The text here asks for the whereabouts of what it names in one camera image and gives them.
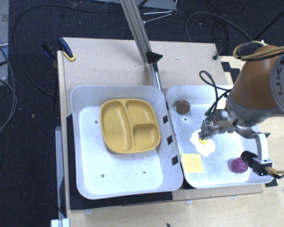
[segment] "black bracket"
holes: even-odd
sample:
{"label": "black bracket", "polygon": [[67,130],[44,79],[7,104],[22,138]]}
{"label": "black bracket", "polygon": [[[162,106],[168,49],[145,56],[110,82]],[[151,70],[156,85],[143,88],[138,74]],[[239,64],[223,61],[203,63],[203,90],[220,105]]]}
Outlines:
{"label": "black bracket", "polygon": [[152,64],[154,71],[158,72],[158,65],[157,62],[163,57],[163,55],[154,53],[154,52],[147,52],[146,57],[149,64]]}

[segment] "blue clamp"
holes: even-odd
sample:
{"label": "blue clamp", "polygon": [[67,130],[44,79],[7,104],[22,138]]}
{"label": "blue clamp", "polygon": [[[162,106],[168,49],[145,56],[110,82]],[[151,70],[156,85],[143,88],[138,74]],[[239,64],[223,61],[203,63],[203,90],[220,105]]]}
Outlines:
{"label": "blue clamp", "polygon": [[62,46],[63,54],[69,61],[74,61],[76,56],[71,52],[70,47],[63,38],[59,38],[59,44]]}

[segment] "wooden table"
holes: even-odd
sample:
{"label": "wooden table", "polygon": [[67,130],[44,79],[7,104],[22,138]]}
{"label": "wooden table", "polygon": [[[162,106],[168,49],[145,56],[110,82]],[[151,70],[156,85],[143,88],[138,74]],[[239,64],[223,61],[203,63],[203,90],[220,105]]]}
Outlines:
{"label": "wooden table", "polygon": [[[58,52],[60,112],[66,214],[71,227],[192,227],[278,226],[284,227],[284,178],[278,186],[263,184],[211,189],[179,189],[173,201],[131,206],[71,210],[69,200],[66,117],[71,114],[71,91],[79,85],[151,85],[150,70],[143,65],[134,41],[65,38],[77,59],[68,61]],[[221,62],[241,68],[232,57],[212,60],[214,44],[151,42],[162,54],[158,62],[163,92],[174,85],[203,85],[201,70],[208,71],[217,85],[232,84]],[[260,124],[268,137],[270,158],[276,169],[284,169],[284,118]]]}

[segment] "yellow plate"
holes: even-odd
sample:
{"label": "yellow plate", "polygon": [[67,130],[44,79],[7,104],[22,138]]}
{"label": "yellow plate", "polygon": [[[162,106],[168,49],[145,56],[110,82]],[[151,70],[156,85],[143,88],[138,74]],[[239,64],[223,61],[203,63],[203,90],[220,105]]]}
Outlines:
{"label": "yellow plate", "polygon": [[140,99],[115,99],[100,109],[102,136],[107,148],[118,154],[145,152],[161,141],[152,106]]}

